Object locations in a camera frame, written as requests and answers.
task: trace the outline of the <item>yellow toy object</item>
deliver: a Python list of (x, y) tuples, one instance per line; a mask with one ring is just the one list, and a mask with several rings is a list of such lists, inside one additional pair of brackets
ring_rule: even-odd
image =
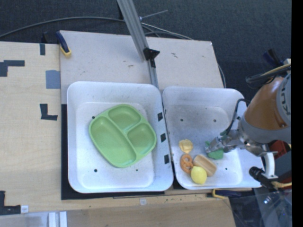
[(190, 174), (191, 170), (193, 169), (193, 166), (193, 159), (189, 154), (184, 154), (180, 158), (180, 167), (187, 174)]
[(179, 147), (184, 153), (188, 154), (193, 149), (194, 145), (193, 142), (188, 139), (185, 139), (179, 141)]
[(206, 171), (200, 166), (194, 166), (190, 172), (190, 177), (196, 184), (204, 184), (207, 179)]

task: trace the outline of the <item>yellow cable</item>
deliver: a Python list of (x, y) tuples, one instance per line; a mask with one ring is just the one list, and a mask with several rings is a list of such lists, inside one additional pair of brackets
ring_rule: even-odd
[(292, 185), (292, 183), (279, 183), (279, 182), (272, 182), (272, 184), (277, 188), (285, 188)]
[(213, 191), (212, 191), (212, 196), (213, 196), (214, 198), (226, 199), (224, 196), (217, 195), (217, 194), (216, 194), (216, 190), (217, 190), (217, 189), (213, 189)]
[(289, 67), (289, 66), (291, 66), (291, 65), (292, 65), (292, 64), (289, 63), (289, 64), (285, 64), (285, 65), (283, 65), (283, 66), (274, 68), (274, 69), (272, 69), (272, 70), (269, 70), (268, 72), (263, 73), (261, 76), (265, 76), (265, 75), (267, 75), (267, 74), (269, 74), (269, 73), (276, 72), (277, 70), (281, 70), (281, 69), (287, 68), (287, 67)]

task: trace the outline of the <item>yellow lemon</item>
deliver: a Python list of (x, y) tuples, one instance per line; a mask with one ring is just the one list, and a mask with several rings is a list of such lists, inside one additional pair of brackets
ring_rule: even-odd
[(204, 184), (207, 179), (207, 173), (202, 167), (194, 166), (191, 169), (190, 177), (196, 184)]

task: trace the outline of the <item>green toy object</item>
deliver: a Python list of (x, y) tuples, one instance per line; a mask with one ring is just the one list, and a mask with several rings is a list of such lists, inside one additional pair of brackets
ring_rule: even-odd
[[(209, 142), (209, 141), (206, 141), (206, 142), (205, 142), (205, 145), (206, 145), (206, 147), (209, 147), (210, 142)], [(220, 160), (220, 159), (223, 158), (223, 154), (224, 154), (223, 149), (218, 149), (218, 150), (215, 150), (215, 151), (213, 151), (213, 152), (209, 152), (209, 153), (207, 154), (207, 156), (208, 156), (209, 158), (212, 158), (212, 159), (215, 159), (215, 160)]]

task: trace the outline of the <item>red object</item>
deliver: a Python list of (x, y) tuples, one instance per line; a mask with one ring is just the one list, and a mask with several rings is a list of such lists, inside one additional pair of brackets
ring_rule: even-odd
[(276, 151), (274, 158), (275, 160), (286, 154), (289, 151), (289, 146), (287, 143), (281, 140), (275, 141), (272, 145), (269, 146), (270, 151)]

